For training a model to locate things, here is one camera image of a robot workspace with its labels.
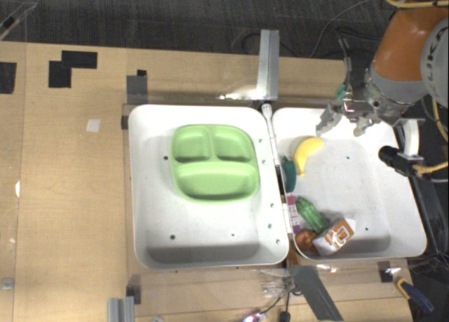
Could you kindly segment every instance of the wooden table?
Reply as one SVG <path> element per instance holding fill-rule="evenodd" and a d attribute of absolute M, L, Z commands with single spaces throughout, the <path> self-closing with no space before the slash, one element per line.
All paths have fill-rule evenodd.
<path fill-rule="evenodd" d="M 72 88 L 49 88 L 48 62 L 60 61 L 62 50 L 95 51 L 98 67 L 73 69 Z M 0 42 L 0 62 L 18 64 L 14 94 L 0 95 L 0 279 L 15 277 L 14 289 L 0 290 L 0 321 L 106 321 L 108 298 L 124 297 L 128 282 L 120 124 L 126 76 L 146 70 L 150 94 L 217 96 L 255 83 L 257 57 Z M 324 101 L 343 79 L 342 62 L 281 58 L 279 94 Z M 89 119 L 100 119 L 97 133 L 86 131 Z M 329 291 L 346 321 L 411 321 L 391 283 L 338 276 Z M 229 291 L 234 299 L 238 293 Z M 260 298 L 258 290 L 246 293 Z M 170 304 L 177 301 L 167 295 Z M 163 317 L 241 321 L 257 307 Z M 293 321 L 316 320 L 302 297 L 290 311 Z"/>

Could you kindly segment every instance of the green plate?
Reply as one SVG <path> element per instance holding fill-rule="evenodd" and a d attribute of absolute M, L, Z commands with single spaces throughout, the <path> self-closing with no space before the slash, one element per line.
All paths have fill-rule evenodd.
<path fill-rule="evenodd" d="M 248 199 L 259 189 L 254 146 L 241 129 L 188 125 L 171 142 L 173 181 L 180 195 L 197 202 Z"/>

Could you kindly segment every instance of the wooden tabletop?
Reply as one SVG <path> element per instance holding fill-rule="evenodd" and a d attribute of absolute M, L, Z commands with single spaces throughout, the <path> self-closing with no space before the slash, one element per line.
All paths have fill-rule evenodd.
<path fill-rule="evenodd" d="M 61 61 L 63 50 L 96 52 L 98 66 L 72 69 L 71 88 L 49 88 L 49 61 Z M 0 42 L 0 62 L 17 63 L 14 93 L 0 94 L 0 278 L 15 278 L 14 289 L 0 290 L 0 321 L 106 321 L 107 300 L 123 298 L 128 283 L 120 124 L 126 76 L 146 70 L 150 94 L 218 96 L 254 84 L 257 57 Z M 340 61 L 281 58 L 279 71 L 282 96 L 324 101 L 344 80 Z M 90 119 L 100 120 L 98 132 L 86 130 Z M 401 273 L 410 277 L 406 264 Z M 411 321 L 408 303 L 391 283 L 364 276 L 329 276 L 346 321 Z M 163 317 L 241 321 L 271 301 L 257 284 L 233 286 L 229 298 L 245 293 L 262 304 L 221 310 L 202 304 L 212 308 L 207 311 L 178 305 L 171 313 L 178 302 L 161 292 Z M 196 299 L 208 298 L 197 291 Z M 292 321 L 316 320 L 303 297 L 290 311 Z M 151 320 L 145 306 L 136 312 L 136 321 Z"/>

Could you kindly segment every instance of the banana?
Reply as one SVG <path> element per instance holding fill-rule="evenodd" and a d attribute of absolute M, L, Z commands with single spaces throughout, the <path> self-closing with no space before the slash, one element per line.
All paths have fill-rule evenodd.
<path fill-rule="evenodd" d="M 309 155 L 315 150 L 319 149 L 324 145 L 324 141 L 318 137 L 310 137 L 305 141 L 301 142 L 300 146 L 296 149 L 293 161 L 295 162 L 296 168 L 300 172 L 298 175 L 304 175 L 304 167 Z"/>

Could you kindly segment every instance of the yellow cable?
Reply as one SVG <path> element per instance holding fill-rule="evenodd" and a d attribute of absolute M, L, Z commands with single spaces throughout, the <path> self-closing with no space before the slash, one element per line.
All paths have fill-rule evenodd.
<path fill-rule="evenodd" d="M 433 8 L 435 6 L 449 6 L 449 0 L 435 0 L 435 1 L 416 1 L 416 2 L 401 2 L 397 0 L 385 0 L 388 4 L 397 8 Z"/>
<path fill-rule="evenodd" d="M 413 168 L 420 175 L 424 175 L 425 173 L 434 173 L 438 170 L 443 170 L 448 167 L 448 162 L 443 162 L 435 166 L 423 166 L 423 165 L 413 165 Z"/>
<path fill-rule="evenodd" d="M 435 118 L 436 126 L 440 130 L 440 133 L 443 136 L 444 140 L 446 140 L 446 142 L 448 142 L 448 133 L 444 131 L 443 125 L 441 124 L 440 113 L 438 111 L 438 105 L 436 104 L 435 99 L 432 100 L 432 109 L 434 111 L 434 118 Z"/>

